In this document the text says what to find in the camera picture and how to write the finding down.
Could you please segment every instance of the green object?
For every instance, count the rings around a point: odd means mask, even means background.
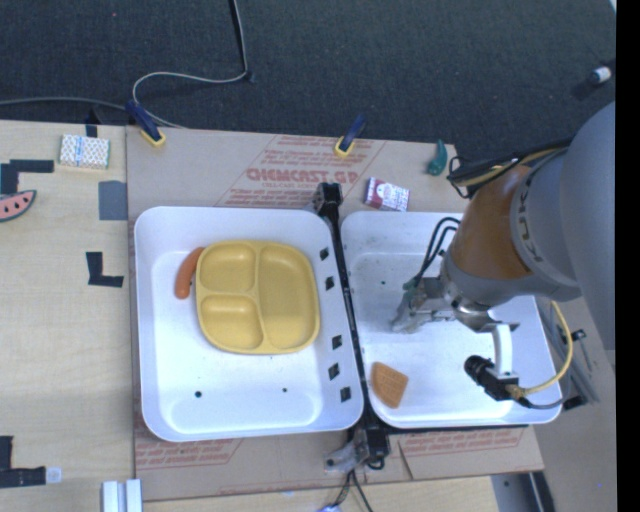
[[[436,156],[427,167],[427,172],[432,176],[438,176],[447,165],[447,148],[444,147],[444,142],[438,140],[438,148],[436,149]]]

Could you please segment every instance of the small box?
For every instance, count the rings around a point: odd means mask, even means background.
[[[364,202],[378,210],[406,212],[409,205],[409,190],[377,178],[369,178],[367,197]]]
[[[82,135],[64,135],[60,164],[88,169],[106,169],[109,165],[109,140]]]

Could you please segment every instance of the brown cylinder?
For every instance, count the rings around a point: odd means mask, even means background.
[[[450,246],[460,270],[486,279],[517,279],[532,273],[513,246],[510,225],[511,199],[529,170],[516,166],[473,196]]]

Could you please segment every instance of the sausage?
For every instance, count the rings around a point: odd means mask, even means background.
[[[193,276],[193,273],[196,271],[198,258],[200,258],[204,249],[204,247],[194,249],[180,265],[178,275],[176,275],[175,285],[175,294],[179,299],[186,299],[189,296],[189,290],[191,289],[191,276]]]

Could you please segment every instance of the white tray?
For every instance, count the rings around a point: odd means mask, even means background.
[[[496,402],[465,373],[474,354],[495,359],[490,334],[462,324],[433,322],[413,334],[394,333],[390,322],[402,299],[402,285],[416,274],[436,223],[446,214],[356,212],[341,233],[349,271],[358,336],[367,379],[380,361],[409,377],[400,407],[391,409],[369,393],[376,414],[398,428],[445,428],[546,423],[560,412]],[[425,276],[436,276],[438,258]],[[495,308],[492,316],[519,322],[513,332],[513,370],[520,385],[540,384],[555,374],[544,330],[532,297]],[[556,384],[531,395],[534,403],[560,398]]]
[[[320,332],[303,350],[234,354],[213,347],[191,295],[174,281],[196,247],[234,239],[270,240],[302,251],[314,270]],[[343,430],[363,411],[353,342],[331,234],[302,210],[158,207],[135,225],[142,412],[168,441]],[[327,279],[333,287],[327,290]]]

